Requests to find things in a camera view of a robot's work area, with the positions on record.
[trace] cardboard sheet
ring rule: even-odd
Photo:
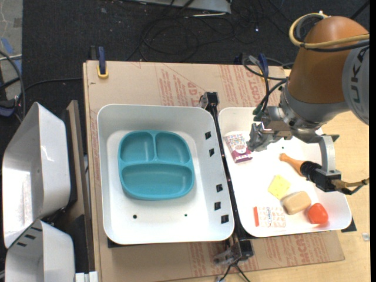
[[[109,77],[99,79],[97,64],[96,61],[88,61],[83,70],[87,85],[85,99],[91,148],[90,190],[95,262],[99,277],[103,282],[157,282],[222,275],[227,266],[215,265],[213,257],[224,251],[224,242],[108,247],[108,238],[103,229],[96,118],[99,109],[111,103],[197,106],[201,95],[211,91],[219,94],[220,109],[256,106],[265,93],[263,80],[237,65],[136,62],[107,62]],[[284,77],[284,71],[272,67],[270,76]],[[280,93],[275,91],[269,98],[269,104],[277,105],[279,97]],[[239,264],[243,271],[344,259],[335,231],[255,239],[252,245],[255,256]]]

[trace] red tomato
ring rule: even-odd
[[[312,224],[326,223],[328,221],[328,213],[322,204],[313,204],[308,210],[308,218]]]

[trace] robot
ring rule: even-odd
[[[303,22],[319,21],[300,42],[296,38]],[[338,135],[319,135],[318,129],[337,114],[352,110],[369,125],[370,34],[357,22],[342,16],[314,13],[298,18],[289,31],[299,46],[290,76],[283,86],[278,106],[266,106],[254,113],[248,148],[267,149],[270,143],[296,137],[318,143],[322,165],[298,162],[297,170],[325,191],[353,194],[370,179],[346,183],[335,169],[334,141]]]

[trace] blue divided plate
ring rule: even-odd
[[[178,134],[161,130],[130,132],[120,141],[117,159],[123,190],[135,199],[175,199],[193,187],[192,156]]]

